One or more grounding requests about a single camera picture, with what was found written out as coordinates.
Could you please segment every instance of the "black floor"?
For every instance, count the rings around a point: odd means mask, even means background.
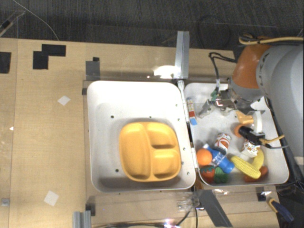
[[[303,0],[16,0],[47,21],[60,40],[174,47],[176,31],[190,31],[190,47],[233,49],[244,31],[296,36]],[[0,0],[0,20],[23,10]],[[4,37],[56,39],[30,13]]]

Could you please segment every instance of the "wooden table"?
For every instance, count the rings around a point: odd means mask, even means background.
[[[65,57],[49,57],[48,70],[33,70],[33,51],[42,44],[66,45]],[[152,68],[174,65],[175,48],[143,47],[77,42],[0,39],[0,51],[11,52],[9,74],[0,74],[0,207],[1,228],[72,227],[74,211],[84,211],[86,171],[82,87],[86,61],[100,58],[101,74],[153,77]],[[209,50],[190,50],[190,75],[214,77]],[[232,52],[221,51],[232,57]],[[218,62],[223,78],[234,64]],[[62,96],[70,101],[58,102]],[[267,187],[277,198],[275,188]],[[52,191],[59,197],[54,206],[44,202]],[[231,189],[240,194],[254,189]],[[219,199],[234,227],[278,227],[274,212],[253,195]],[[194,227],[195,218],[183,222]],[[199,227],[214,227],[205,211]]]

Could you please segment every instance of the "white square marker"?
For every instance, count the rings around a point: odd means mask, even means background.
[[[54,193],[52,191],[48,191],[48,194],[44,198],[44,201],[47,204],[54,206],[56,204],[58,198],[59,198],[59,195],[57,195],[56,193]]]
[[[71,99],[67,96],[61,97],[59,100],[57,100],[60,104],[66,105]]]

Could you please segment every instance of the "yellow plate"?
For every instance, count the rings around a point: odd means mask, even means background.
[[[166,181],[181,169],[177,137],[166,124],[127,124],[119,135],[119,153],[123,171],[133,181]]]

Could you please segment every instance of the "wooden surface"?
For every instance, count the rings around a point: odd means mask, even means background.
[[[66,57],[49,57],[48,70],[33,70],[33,51],[42,44],[66,45]],[[8,91],[16,87],[13,151],[8,208],[0,209],[0,227],[40,228],[72,227],[74,211],[84,211],[86,203],[84,110],[82,85],[86,61],[100,58],[103,76],[153,76],[153,67],[174,65],[175,49],[122,46],[109,44],[0,39],[0,49],[11,50],[14,71],[0,75],[0,84]],[[190,50],[190,75],[213,76],[214,69],[207,50]],[[232,52],[223,52],[232,57]],[[223,77],[231,75],[234,64],[219,62]],[[66,95],[71,100],[61,105],[57,100]],[[48,191],[59,195],[54,206],[44,202]],[[264,202],[253,197],[222,200],[223,209],[234,227],[278,227],[276,215]],[[199,227],[213,227],[205,211],[200,211]],[[183,227],[195,226],[188,218]]]

